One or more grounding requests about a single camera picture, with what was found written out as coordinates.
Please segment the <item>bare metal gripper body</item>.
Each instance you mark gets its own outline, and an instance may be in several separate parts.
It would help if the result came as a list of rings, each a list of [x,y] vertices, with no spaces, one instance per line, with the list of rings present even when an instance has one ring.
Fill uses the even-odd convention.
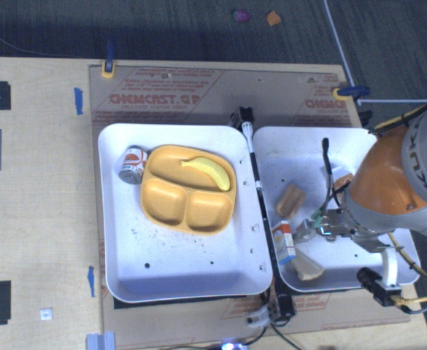
[[[397,252],[403,249],[403,246],[384,244],[379,239],[381,233],[367,230],[354,223],[341,209],[328,210],[318,223],[316,233],[328,240],[333,240],[337,236],[348,237],[369,253],[382,253],[389,248],[394,248]]]

